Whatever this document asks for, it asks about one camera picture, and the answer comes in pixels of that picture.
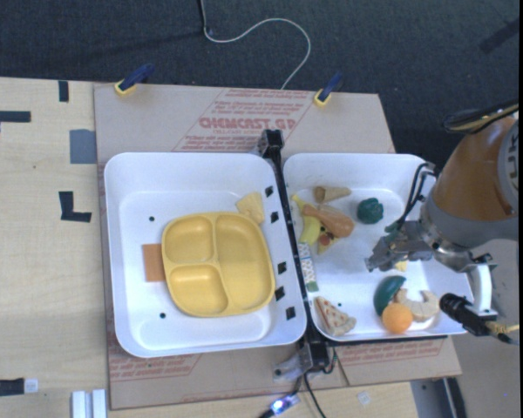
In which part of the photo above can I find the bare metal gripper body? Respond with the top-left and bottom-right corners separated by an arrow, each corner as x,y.
390,219 -> 479,274

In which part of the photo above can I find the white plastic tray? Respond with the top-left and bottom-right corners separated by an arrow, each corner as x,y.
103,151 -> 309,359
282,152 -> 475,343

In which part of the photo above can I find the green half fruit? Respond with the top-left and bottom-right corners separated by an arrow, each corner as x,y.
372,274 -> 408,317

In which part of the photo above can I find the green broccoli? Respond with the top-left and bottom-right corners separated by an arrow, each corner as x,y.
356,197 -> 385,226

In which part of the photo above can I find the brown chicken drumstick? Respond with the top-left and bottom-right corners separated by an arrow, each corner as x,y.
301,203 -> 356,239

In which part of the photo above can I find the small yellow pizza slice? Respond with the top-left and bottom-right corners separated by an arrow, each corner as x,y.
316,231 -> 342,256

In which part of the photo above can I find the orange ball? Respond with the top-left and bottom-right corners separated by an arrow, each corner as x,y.
381,302 -> 415,335

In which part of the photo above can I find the beige croissant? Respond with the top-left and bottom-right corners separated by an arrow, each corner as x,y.
393,287 -> 441,323

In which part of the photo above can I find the white and green packet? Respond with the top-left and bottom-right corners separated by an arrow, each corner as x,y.
296,241 -> 321,293

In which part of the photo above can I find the tan pizza slice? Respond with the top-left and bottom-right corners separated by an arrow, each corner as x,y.
314,295 -> 358,338

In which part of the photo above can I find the tan ice cream cone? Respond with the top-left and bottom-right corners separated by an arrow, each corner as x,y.
311,185 -> 353,205

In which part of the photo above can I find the yellow banana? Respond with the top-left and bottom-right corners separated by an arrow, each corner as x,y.
291,194 -> 324,246

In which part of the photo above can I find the thin black rod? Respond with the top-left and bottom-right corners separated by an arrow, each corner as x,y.
268,145 -> 329,367

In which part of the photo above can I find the yellow cheese wedge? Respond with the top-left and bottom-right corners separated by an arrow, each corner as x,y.
234,191 -> 267,226

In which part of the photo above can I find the yellow divided plate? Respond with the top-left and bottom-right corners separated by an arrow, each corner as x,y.
160,211 -> 277,319

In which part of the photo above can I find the orange flat rectangle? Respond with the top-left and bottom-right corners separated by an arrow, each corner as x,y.
141,243 -> 166,283

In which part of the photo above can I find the brown cardboard board red print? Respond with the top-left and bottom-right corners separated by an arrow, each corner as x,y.
92,82 -> 464,411

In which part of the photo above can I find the black cylinder on white bracket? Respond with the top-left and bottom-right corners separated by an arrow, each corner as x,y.
438,253 -> 500,337

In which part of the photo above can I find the black block with wires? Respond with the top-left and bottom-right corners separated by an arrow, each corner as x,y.
303,336 -> 333,372
258,128 -> 286,160

